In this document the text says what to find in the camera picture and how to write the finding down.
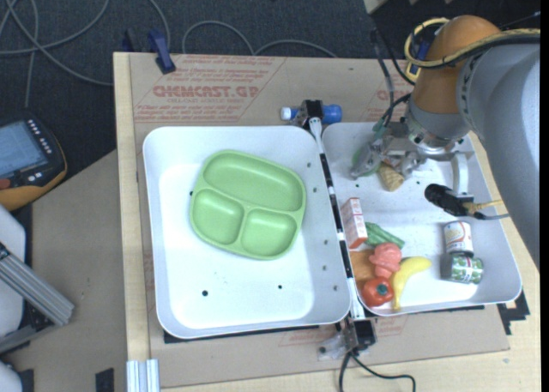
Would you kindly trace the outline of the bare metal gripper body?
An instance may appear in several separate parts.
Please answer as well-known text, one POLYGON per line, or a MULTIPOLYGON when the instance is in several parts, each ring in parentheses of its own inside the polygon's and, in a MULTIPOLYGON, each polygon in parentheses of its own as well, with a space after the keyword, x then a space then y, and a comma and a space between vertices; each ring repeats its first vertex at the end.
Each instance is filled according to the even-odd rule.
POLYGON ((463 125, 438 128, 438 132, 415 122, 390 122, 375 130, 371 145, 381 163, 399 166, 404 156, 424 157, 425 160, 450 160, 452 151, 467 134, 463 125))

